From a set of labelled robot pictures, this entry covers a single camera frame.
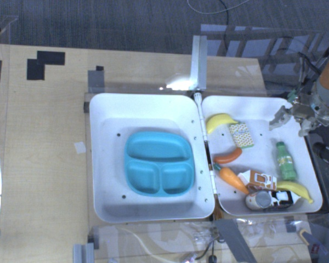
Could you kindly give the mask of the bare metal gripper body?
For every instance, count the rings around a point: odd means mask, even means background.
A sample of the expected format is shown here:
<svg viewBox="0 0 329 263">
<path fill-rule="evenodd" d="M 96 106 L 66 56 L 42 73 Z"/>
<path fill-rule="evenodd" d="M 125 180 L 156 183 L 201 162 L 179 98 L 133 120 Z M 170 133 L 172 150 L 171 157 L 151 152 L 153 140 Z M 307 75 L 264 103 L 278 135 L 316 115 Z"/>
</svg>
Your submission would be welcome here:
<svg viewBox="0 0 329 263">
<path fill-rule="evenodd" d="M 291 114 L 311 125 L 329 125 L 329 108 L 322 103 L 295 102 Z"/>
</svg>

